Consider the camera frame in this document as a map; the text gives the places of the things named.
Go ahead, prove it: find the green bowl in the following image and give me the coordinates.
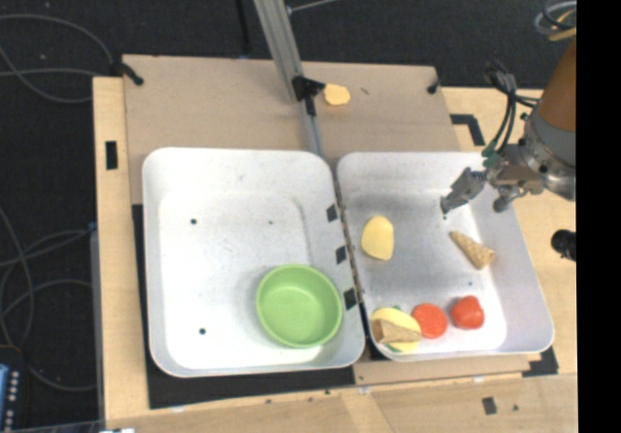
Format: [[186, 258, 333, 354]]
[[255, 263, 344, 350]]

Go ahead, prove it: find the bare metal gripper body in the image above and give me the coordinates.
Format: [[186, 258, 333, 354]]
[[485, 137, 577, 202]]

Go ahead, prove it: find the brown cardboard board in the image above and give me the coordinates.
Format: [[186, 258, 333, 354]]
[[120, 53, 534, 386]]

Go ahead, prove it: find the tan bread wedge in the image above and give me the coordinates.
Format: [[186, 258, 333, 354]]
[[371, 318, 423, 346], [448, 230, 497, 271]]

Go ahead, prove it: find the pale yellow potato chip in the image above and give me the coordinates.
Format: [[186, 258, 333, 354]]
[[322, 83, 352, 107], [360, 215, 396, 263]]

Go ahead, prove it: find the white plastic tray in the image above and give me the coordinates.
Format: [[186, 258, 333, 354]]
[[141, 146, 367, 379], [335, 150, 556, 364]]

